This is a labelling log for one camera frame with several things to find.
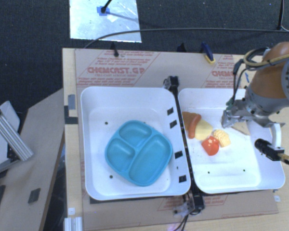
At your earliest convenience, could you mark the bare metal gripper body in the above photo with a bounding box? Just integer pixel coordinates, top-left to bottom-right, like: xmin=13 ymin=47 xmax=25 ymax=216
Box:
xmin=227 ymin=99 xmax=254 ymax=123

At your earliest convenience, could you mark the tan toy pizza slice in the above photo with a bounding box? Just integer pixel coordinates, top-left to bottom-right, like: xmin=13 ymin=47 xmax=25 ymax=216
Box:
xmin=231 ymin=122 xmax=251 ymax=136

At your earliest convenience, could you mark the yellow ridged toy food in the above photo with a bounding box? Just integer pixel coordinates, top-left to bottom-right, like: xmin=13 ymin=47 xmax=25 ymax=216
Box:
xmin=212 ymin=128 xmax=232 ymax=148

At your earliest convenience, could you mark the pale yellow toy food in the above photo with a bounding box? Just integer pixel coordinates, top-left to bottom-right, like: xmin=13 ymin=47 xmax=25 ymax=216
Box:
xmin=194 ymin=119 xmax=214 ymax=141

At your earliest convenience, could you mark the red toy with yellow stars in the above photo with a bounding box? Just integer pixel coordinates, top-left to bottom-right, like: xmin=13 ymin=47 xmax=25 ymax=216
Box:
xmin=201 ymin=136 xmax=220 ymax=156

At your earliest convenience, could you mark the orange brown toy sausage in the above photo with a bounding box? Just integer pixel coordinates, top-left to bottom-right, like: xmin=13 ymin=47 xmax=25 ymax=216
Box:
xmin=182 ymin=111 xmax=202 ymax=140

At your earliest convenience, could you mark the thin black and white rod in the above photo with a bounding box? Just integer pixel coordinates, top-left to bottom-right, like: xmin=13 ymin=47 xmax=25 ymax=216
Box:
xmin=171 ymin=85 xmax=199 ymax=195

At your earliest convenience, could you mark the white plastic tray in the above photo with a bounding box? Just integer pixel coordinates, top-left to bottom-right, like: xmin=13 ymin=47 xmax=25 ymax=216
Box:
xmin=178 ymin=88 xmax=286 ymax=195
xmin=80 ymin=86 xmax=192 ymax=201

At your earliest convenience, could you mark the blue divided plate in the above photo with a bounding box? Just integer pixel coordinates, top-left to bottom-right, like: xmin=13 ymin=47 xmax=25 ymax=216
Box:
xmin=104 ymin=119 xmax=173 ymax=187

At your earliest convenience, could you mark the brown cardboard board red print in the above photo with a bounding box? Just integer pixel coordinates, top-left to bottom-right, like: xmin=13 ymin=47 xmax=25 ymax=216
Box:
xmin=74 ymin=48 xmax=279 ymax=231

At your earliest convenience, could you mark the black cylinder on white bracket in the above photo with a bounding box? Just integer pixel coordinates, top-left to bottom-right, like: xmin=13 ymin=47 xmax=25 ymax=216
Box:
xmin=254 ymin=123 xmax=286 ymax=161

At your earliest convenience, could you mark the black block with thin wires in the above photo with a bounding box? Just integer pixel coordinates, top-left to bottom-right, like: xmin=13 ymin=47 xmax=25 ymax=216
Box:
xmin=163 ymin=75 xmax=180 ymax=90
xmin=189 ymin=192 xmax=206 ymax=215

